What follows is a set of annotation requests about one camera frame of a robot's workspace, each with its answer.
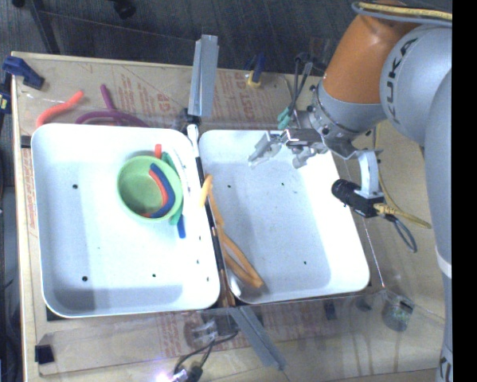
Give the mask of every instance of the yellow cable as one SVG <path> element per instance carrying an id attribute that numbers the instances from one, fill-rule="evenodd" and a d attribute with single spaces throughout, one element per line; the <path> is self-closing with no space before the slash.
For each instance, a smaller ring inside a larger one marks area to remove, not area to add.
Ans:
<path id="1" fill-rule="evenodd" d="M 378 139 L 380 137 L 380 126 L 381 123 L 376 125 L 376 128 L 374 130 L 374 148 L 378 148 Z M 383 191 L 385 195 L 385 199 L 387 201 L 387 204 L 374 204 L 374 208 L 379 212 L 379 213 L 388 213 L 392 215 L 399 215 L 403 216 L 407 220 L 410 220 L 414 224 L 417 224 L 421 226 L 422 228 L 426 229 L 431 229 L 432 226 L 425 220 L 422 220 L 421 218 L 418 218 L 415 215 L 412 215 L 410 213 L 404 212 L 400 207 L 397 206 L 397 204 L 394 202 L 394 199 L 390 196 L 389 192 L 387 191 L 387 188 L 385 187 L 385 184 L 383 182 L 383 177 L 381 176 L 381 171 L 378 167 L 378 180 L 381 185 L 381 190 Z"/>
<path id="2" fill-rule="evenodd" d="M 358 2 L 358 6 L 365 10 L 377 10 L 394 14 L 405 14 L 410 16 L 425 16 L 431 18 L 440 18 L 442 20 L 452 21 L 452 13 L 431 9 L 415 9 L 412 7 L 391 6 L 388 4 Z"/>

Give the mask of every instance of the carpeted floor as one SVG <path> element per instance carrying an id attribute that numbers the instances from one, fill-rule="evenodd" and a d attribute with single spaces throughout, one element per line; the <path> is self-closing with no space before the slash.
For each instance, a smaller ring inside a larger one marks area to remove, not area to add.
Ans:
<path id="1" fill-rule="evenodd" d="M 312 52 L 323 63 L 330 59 L 354 18 L 350 3 L 358 0 L 132 1 L 137 12 L 127 20 L 121 20 L 112 3 L 104 0 L 44 3 L 65 55 L 190 65 L 194 42 L 205 33 L 219 37 L 220 68 L 243 68 L 249 58 L 263 51 L 267 71 L 293 72 L 298 53 Z M 452 10 L 452 0 L 418 1 Z M 0 82 L 4 80 L 2 62 L 14 50 L 47 52 L 29 11 L 13 7 L 11 0 L 0 0 Z M 7 117 L 0 150 L 9 187 L 14 186 L 11 138 L 11 118 Z M 0 333 L 5 332 L 6 318 L 3 240 L 0 216 Z M 1 358 L 5 350 L 5 339 L 0 337 Z"/>

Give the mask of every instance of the gray carpet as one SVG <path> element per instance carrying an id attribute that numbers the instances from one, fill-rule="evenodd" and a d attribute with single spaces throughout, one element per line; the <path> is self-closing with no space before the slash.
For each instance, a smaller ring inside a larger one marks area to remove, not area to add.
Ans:
<path id="1" fill-rule="evenodd" d="M 243 68 L 263 51 L 266 70 L 293 72 L 294 58 L 312 52 L 328 60 L 354 18 L 357 0 L 132 0 L 136 14 L 121 20 L 104 0 L 44 0 L 61 51 L 66 55 L 192 64 L 202 33 L 219 37 L 221 68 Z M 419 0 L 452 10 L 452 0 Z M 27 9 L 0 0 L 0 82 L 11 51 L 45 53 Z M 6 185 L 14 185 L 11 119 L 0 148 Z M 3 223 L 0 216 L 0 332 L 5 331 Z M 0 337 L 0 357 L 6 343 Z"/>

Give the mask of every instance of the white tray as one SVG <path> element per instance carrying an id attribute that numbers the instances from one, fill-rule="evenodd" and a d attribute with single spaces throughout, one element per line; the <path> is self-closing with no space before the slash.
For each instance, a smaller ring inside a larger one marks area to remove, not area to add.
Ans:
<path id="1" fill-rule="evenodd" d="M 119 168 L 135 155 L 153 155 L 157 143 L 183 171 L 185 239 L 167 221 L 135 220 L 119 203 Z M 208 217 L 197 208 L 201 186 L 185 135 L 53 123 L 35 131 L 31 146 L 42 289 L 54 313 L 198 310 L 216 302 L 217 264 Z"/>
<path id="2" fill-rule="evenodd" d="M 235 294 L 257 304 L 363 289 L 369 266 L 350 209 L 330 191 L 339 179 L 330 152 L 296 170 L 283 147 L 251 169 L 248 156 L 263 134 L 208 131 L 199 141 L 224 230 L 264 280 L 260 289 L 239 284 Z"/>

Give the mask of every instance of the green bowl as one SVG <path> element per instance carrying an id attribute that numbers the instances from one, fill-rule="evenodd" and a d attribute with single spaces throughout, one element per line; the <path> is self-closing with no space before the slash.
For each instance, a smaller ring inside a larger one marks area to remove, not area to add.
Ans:
<path id="1" fill-rule="evenodd" d="M 149 174 L 151 163 L 155 163 L 166 175 L 174 191 L 173 207 L 166 215 L 159 218 L 142 215 L 153 213 L 162 206 L 160 188 Z M 150 222 L 171 218 L 180 208 L 183 198 L 182 182 L 176 170 L 159 158 L 151 156 L 133 157 L 121 167 L 118 174 L 118 194 L 128 211 L 139 219 Z"/>

